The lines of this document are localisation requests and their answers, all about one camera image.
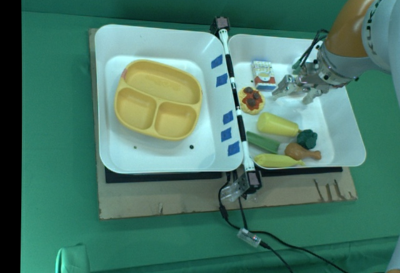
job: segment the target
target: toy banana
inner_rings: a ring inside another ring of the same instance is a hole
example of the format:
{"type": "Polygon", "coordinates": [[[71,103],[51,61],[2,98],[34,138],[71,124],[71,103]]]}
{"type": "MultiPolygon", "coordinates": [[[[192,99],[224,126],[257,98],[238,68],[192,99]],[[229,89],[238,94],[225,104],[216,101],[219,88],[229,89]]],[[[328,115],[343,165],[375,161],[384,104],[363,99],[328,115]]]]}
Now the toy banana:
{"type": "Polygon", "coordinates": [[[305,165],[302,160],[297,161],[289,156],[270,153],[263,153],[255,156],[254,162],[263,167],[289,167],[295,165],[305,165]]]}

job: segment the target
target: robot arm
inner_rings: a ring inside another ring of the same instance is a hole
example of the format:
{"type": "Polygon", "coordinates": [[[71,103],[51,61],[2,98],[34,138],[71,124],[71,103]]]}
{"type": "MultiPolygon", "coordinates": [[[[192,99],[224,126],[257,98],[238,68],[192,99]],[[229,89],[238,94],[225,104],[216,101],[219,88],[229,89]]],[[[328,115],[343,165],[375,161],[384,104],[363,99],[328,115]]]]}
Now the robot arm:
{"type": "Polygon", "coordinates": [[[400,105],[400,0],[348,0],[328,34],[319,34],[311,44],[311,49],[318,47],[317,59],[298,60],[293,75],[285,76],[272,92],[275,99],[301,91],[308,104],[365,71],[380,70],[392,74],[400,105]]]}

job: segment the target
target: green table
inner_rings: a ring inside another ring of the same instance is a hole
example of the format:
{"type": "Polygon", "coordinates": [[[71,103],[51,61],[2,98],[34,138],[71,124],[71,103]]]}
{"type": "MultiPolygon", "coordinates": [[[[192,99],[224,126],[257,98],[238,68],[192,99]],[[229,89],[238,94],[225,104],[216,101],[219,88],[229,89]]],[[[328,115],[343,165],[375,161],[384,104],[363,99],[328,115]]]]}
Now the green table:
{"type": "MultiPolygon", "coordinates": [[[[209,29],[22,13],[21,272],[54,272],[58,250],[77,243],[86,245],[93,272],[257,272],[268,267],[287,272],[270,252],[237,239],[218,212],[99,220],[88,30],[110,23],[209,29]]],[[[230,32],[239,33],[314,36],[236,27],[230,32]]],[[[400,110],[391,77],[383,73],[367,72],[347,91],[367,150],[366,162],[352,169],[358,201],[250,209],[246,216],[250,229],[308,247],[349,271],[383,271],[400,234],[400,110]]],[[[238,211],[230,219],[240,226],[238,211]]],[[[265,241],[296,272],[324,266],[265,241]]]]}

